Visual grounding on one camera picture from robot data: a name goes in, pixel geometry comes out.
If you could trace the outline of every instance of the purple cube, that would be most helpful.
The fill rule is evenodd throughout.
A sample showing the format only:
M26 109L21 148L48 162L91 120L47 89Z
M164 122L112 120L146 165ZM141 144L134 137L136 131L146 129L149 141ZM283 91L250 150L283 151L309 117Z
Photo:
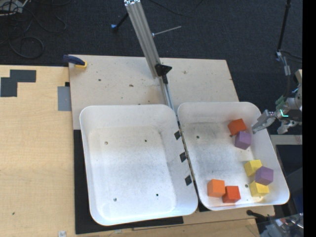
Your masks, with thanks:
M237 133L235 138L235 147L241 148L241 149L247 149L251 144L251 134L240 131Z
M268 185L273 182L273 169L261 166L256 170L255 182Z

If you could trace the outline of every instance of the block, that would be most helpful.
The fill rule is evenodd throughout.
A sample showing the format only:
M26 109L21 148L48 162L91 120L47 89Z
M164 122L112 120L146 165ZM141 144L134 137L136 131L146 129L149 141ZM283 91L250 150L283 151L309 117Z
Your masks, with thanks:
M251 144L251 134L240 131L235 138L235 147L246 150Z
M270 192L268 185L263 185L253 181L249 184L250 192L253 197L263 197Z
M225 191L222 196L223 203L236 203L241 199L238 186L226 186Z
M207 195L209 197L220 198L225 192L224 180L212 179L207 183Z
M228 124L228 129L232 136L235 136L240 131L246 131L247 127L242 118L235 119Z
M244 164L244 168L246 171L247 176L255 175L258 168L262 166L262 163L259 159L257 160L250 160Z
M273 182L273 169L261 166L256 170L255 182L268 185Z

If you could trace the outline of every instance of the orange block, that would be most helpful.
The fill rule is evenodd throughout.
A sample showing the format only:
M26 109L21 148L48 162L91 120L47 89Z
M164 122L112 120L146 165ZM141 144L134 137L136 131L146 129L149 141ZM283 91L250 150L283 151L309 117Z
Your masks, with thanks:
M225 181L212 179L207 183L207 195L209 197L220 198L225 194Z
M226 186L226 193L222 196L224 203L236 203L241 199L238 186Z
M238 134L240 131L246 131L247 127L243 122L242 118L235 119L228 124L228 129L231 132L231 135L234 136Z

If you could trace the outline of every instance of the yellow cube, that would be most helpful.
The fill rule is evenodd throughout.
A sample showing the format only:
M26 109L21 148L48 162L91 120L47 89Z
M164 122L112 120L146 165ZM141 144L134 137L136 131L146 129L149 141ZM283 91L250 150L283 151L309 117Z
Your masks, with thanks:
M262 197L270 192L268 185L259 184L255 181L249 184L249 187L253 197Z
M262 166L260 160L250 160L245 163L244 168L247 176L253 176L256 173L256 170Z

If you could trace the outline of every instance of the white tray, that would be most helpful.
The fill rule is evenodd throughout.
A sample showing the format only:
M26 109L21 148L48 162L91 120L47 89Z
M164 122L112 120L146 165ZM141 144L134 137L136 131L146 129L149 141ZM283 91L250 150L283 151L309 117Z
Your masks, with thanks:
M193 213L198 197L175 112L88 106L80 114L90 213L105 226Z
M206 208L224 210L288 201L289 189L267 130L256 134L251 130L260 115L259 109L248 102L183 103L179 106L178 117L198 196ZM246 132L251 134L251 145L247 150L235 147L235 136L230 137L227 125L235 119L243 119ZM254 177L247 177L243 165L253 159L260 159L263 166L274 170L270 193L263 197L252 197L250 193L249 184ZM237 185L241 199L236 203L223 203L221 198L209 197L207 183L211 179L224 180L225 185Z

